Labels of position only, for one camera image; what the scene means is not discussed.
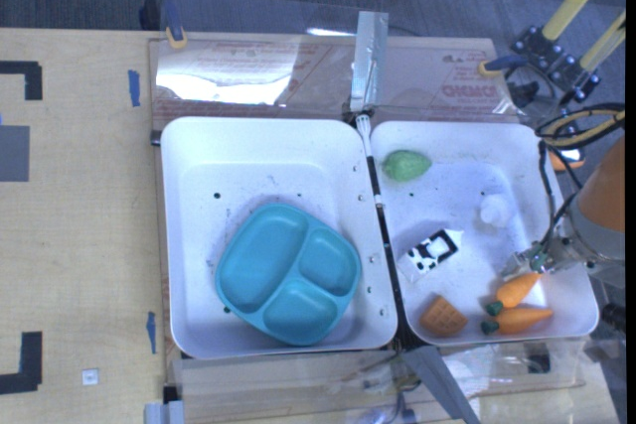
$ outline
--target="toy carrot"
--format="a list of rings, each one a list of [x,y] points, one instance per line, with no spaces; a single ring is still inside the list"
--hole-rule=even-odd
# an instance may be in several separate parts
[[[510,308],[503,309],[493,321],[481,323],[484,334],[499,331],[500,334],[515,334],[531,327],[553,315],[548,308]]]
[[[497,300],[488,306],[486,311],[491,316],[497,316],[503,308],[514,308],[530,293],[542,274],[529,272],[504,283],[497,290]]]

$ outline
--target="blue tape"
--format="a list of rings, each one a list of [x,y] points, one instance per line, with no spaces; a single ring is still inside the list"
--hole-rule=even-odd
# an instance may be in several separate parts
[[[148,320],[146,321],[146,331],[148,331],[148,338],[150,338],[150,349],[152,350],[152,354],[157,353],[157,342],[155,339],[156,330],[155,314],[152,311],[149,311]]]
[[[139,102],[139,73],[137,71],[128,71],[128,91],[130,92],[130,100],[132,101],[133,107],[141,106]]]

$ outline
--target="orange carrot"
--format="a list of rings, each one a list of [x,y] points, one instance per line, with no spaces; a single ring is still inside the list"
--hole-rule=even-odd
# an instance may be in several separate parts
[[[504,309],[494,321],[482,322],[481,330],[484,334],[492,334],[495,331],[501,334],[515,334],[552,315],[553,310],[547,308]]]
[[[501,301],[504,308],[514,308],[526,298],[541,276],[537,272],[529,272],[511,279],[497,290],[497,300]]]

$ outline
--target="black corner marker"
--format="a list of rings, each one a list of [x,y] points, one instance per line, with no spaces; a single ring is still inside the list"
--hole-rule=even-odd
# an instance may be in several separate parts
[[[22,333],[18,372],[0,374],[0,394],[38,390],[42,383],[42,333]]]
[[[42,66],[37,62],[0,61],[0,74],[23,74],[25,100],[42,100]]]

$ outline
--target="black and white object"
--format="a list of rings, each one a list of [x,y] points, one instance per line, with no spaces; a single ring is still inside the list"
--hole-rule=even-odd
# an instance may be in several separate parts
[[[459,250],[462,230],[441,229],[404,253],[397,267],[414,283]]]

